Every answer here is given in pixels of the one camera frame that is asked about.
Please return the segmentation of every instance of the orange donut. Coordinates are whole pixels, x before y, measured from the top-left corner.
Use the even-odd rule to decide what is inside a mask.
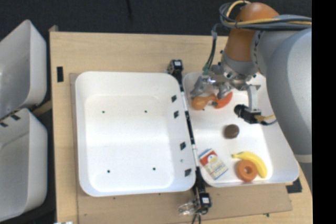
[[[257,166],[253,162],[244,159],[238,162],[236,173],[241,180],[250,182],[257,176]]]

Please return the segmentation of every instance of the wooden table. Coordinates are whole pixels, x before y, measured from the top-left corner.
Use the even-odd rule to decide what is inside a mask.
[[[227,37],[219,37],[214,62]],[[57,221],[87,223],[182,223],[177,206],[191,191],[94,198],[79,187],[72,130],[70,80],[84,71],[163,72],[181,59],[184,72],[200,71],[211,50],[211,36],[50,32]],[[285,184],[207,188],[213,207],[202,223],[312,223],[312,196],[304,175],[301,193]]]

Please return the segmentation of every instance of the white object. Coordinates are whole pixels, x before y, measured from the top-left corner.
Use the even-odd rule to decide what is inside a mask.
[[[228,187],[243,184],[237,178],[235,165],[239,161],[232,158],[232,154],[242,151],[251,151],[257,154],[265,162],[268,175],[266,178],[257,176],[249,184],[270,184],[287,183],[294,181],[299,176],[298,163],[288,145],[278,123],[269,126],[260,124],[249,124],[238,118],[234,113],[234,107],[238,104],[248,106],[247,91],[233,90],[233,97],[228,105],[221,109],[215,109],[211,104],[204,110],[194,110],[191,106],[190,92],[200,73],[188,73],[183,79],[186,92],[189,114],[192,123],[193,133],[196,139],[198,153],[212,148],[218,157],[229,168],[228,171],[216,180],[213,180],[205,168],[201,167],[202,177],[211,186]],[[273,115],[268,99],[266,81],[261,75],[249,81],[253,85],[261,85],[257,91],[258,108],[262,115]],[[202,96],[213,93],[213,88],[208,87]],[[224,129],[230,124],[239,127],[239,134],[236,138],[224,138]]]
[[[46,90],[46,42],[26,20],[0,42],[0,221],[45,200],[47,130],[27,108]]]
[[[75,80],[79,182],[92,196],[184,191],[195,163],[180,87],[165,73]]]

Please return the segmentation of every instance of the plywood surface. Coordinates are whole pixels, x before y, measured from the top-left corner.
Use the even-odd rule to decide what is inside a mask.
[[[214,62],[226,37],[219,37]],[[163,72],[181,59],[184,72],[200,71],[211,50],[211,36],[50,33],[57,221],[74,223],[182,223],[177,206],[191,191],[93,198],[79,187],[76,175],[69,75],[84,71]],[[57,67],[63,68],[58,82]],[[284,184],[207,188],[213,207],[202,223],[310,223],[312,197],[304,176],[303,192],[288,195]],[[269,217],[262,215],[273,213]]]

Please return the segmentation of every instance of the yellow banana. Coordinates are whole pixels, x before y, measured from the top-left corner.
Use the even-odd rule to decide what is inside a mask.
[[[261,178],[265,178],[267,176],[267,167],[264,163],[264,161],[250,151],[243,151],[238,154],[232,154],[233,158],[240,158],[240,159],[247,159],[251,162],[253,162],[257,166],[258,174],[261,176]]]

